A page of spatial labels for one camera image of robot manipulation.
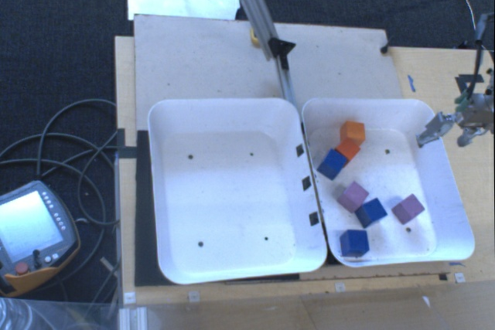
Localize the white plastic tray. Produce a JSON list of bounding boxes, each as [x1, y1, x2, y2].
[[301, 97, 476, 268], [147, 97, 329, 285]]

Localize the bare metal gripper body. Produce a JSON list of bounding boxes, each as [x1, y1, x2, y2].
[[456, 88, 495, 129]]

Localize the blue cube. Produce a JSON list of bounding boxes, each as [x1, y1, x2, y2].
[[354, 198, 388, 229], [339, 229, 370, 258], [316, 148, 348, 182]]

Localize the orange cube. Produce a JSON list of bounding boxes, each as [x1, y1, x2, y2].
[[335, 138, 361, 162], [340, 121, 367, 146]]

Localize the pale flat board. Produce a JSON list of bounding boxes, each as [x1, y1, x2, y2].
[[133, 13, 404, 133]]

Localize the purple cube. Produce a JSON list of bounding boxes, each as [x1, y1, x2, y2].
[[391, 193, 425, 226], [336, 181, 370, 214]]

